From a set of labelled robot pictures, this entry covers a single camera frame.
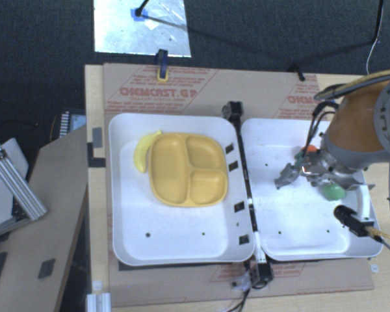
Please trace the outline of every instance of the aluminum sheet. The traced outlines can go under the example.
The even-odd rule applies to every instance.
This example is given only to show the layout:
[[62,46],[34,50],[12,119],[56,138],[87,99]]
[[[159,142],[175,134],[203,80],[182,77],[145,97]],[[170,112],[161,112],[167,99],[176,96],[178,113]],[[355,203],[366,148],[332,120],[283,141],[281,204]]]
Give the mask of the aluminum sheet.
[[143,17],[134,10],[144,0],[94,0],[96,52],[190,57],[183,0],[150,0]]

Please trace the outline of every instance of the white tray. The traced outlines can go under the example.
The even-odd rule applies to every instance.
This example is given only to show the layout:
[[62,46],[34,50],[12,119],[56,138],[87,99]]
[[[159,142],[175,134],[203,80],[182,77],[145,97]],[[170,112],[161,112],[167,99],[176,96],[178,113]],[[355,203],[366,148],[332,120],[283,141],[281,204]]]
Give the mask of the white tray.
[[[325,131],[328,122],[320,123]],[[242,125],[243,144],[253,194],[255,215],[265,253],[280,261],[372,257],[382,245],[358,238],[334,217],[338,205],[361,209],[375,219],[367,186],[327,201],[318,188],[299,177],[276,189],[274,179],[306,142],[308,121],[249,119]],[[312,144],[319,147],[317,136]],[[363,181],[363,174],[355,176]]]
[[[228,172],[224,200],[209,207],[184,208],[165,205],[153,195],[149,175],[135,168],[133,153],[141,137],[158,129],[205,135],[223,150],[233,144],[226,161],[238,161],[239,167]],[[133,266],[215,263],[243,261],[252,255],[254,240],[237,136],[228,121],[125,113],[112,119],[109,140],[113,246],[120,261]],[[244,209],[235,212],[234,205],[240,202]],[[240,244],[243,237],[248,242]]]

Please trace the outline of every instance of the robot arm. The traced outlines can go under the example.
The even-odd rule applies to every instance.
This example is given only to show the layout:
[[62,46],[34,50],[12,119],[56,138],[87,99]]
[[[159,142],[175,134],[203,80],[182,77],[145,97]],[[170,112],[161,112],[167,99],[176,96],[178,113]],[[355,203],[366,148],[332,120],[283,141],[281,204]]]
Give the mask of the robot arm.
[[[280,188],[305,176],[315,187],[338,184],[352,190],[361,183],[353,174],[372,163],[390,163],[390,71],[363,77],[353,83],[329,87],[315,99],[344,96],[322,137],[320,149],[296,156],[275,180]],[[312,137],[312,126],[309,131]]]

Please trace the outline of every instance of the hole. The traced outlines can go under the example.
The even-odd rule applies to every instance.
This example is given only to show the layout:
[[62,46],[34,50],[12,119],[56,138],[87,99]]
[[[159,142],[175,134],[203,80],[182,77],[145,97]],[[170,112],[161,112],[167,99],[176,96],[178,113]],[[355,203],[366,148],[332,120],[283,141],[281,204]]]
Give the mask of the hole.
[[241,201],[237,204],[234,205],[234,213],[238,212],[238,211],[241,211],[245,208],[244,206],[244,201]]
[[239,237],[239,245],[247,244],[248,242],[250,242],[250,240],[248,239],[248,235]]
[[239,167],[239,163],[237,161],[228,164],[228,170],[229,171],[233,171],[233,170],[235,170],[238,167]]
[[226,146],[226,153],[230,153],[234,150],[234,145],[230,144],[229,146]]

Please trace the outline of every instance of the black floor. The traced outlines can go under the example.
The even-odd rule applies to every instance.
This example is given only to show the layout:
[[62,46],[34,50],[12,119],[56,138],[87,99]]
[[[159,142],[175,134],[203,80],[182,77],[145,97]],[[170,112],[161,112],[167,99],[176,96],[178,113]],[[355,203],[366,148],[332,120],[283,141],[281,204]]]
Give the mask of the black floor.
[[[184,0],[192,58],[170,64],[284,72],[295,62],[308,73],[365,74],[378,1]],[[93,26],[93,0],[0,0],[0,141],[16,137],[30,163],[54,117],[84,108],[85,64],[153,62],[95,53]],[[390,0],[369,68],[390,68]],[[83,266],[76,261],[70,283]]]

